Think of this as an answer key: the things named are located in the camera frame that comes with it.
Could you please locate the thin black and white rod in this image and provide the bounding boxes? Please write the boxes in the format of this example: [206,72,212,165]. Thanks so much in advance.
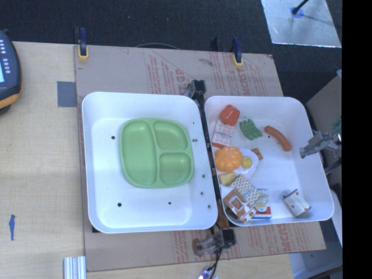
[198,96,223,214]

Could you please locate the black block with thin wires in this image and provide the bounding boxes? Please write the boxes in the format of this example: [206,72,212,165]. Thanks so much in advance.
[183,79,207,99]
[193,228,238,256]

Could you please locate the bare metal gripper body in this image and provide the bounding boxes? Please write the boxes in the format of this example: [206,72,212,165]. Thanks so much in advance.
[325,132,342,153]

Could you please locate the brown cardboard board red print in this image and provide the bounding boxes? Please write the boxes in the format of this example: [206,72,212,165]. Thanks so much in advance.
[74,44,327,273]

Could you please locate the orange pumpkin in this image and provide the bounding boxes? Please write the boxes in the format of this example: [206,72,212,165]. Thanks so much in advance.
[214,146,244,171]

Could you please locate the green pea pods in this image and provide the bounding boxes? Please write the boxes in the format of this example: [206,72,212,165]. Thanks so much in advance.
[239,119,263,141]

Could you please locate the white can with orange dots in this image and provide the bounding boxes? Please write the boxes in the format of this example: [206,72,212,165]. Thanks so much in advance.
[283,189,312,217]

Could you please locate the white fried egg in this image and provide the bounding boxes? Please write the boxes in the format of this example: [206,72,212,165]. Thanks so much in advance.
[234,148,259,176]

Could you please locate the orange bell pepper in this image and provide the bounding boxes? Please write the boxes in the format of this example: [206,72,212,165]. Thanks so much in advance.
[219,104,241,127]

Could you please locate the white plastic tray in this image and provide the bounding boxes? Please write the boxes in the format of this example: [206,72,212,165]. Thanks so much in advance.
[81,91,219,234]
[203,95,335,228]

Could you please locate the orange and white packet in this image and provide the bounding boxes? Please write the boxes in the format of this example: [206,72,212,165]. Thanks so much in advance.
[211,119,235,149]

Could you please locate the green divided plate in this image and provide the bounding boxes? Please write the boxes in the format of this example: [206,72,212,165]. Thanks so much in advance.
[119,117,195,189]

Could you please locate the blue white and red carton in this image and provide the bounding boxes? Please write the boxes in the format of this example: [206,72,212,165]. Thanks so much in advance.
[252,188,273,220]

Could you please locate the yellow cheese wedge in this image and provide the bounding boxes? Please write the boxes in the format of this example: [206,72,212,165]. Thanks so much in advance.
[217,171,238,187]

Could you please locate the orange patterned white carton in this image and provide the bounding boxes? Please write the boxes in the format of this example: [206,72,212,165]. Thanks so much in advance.
[231,174,262,205]

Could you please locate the orange sausage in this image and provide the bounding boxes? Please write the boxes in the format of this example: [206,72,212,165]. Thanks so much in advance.
[263,125,292,152]

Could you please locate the brown and white carton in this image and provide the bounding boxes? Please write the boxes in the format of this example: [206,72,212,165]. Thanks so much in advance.
[223,188,257,224]

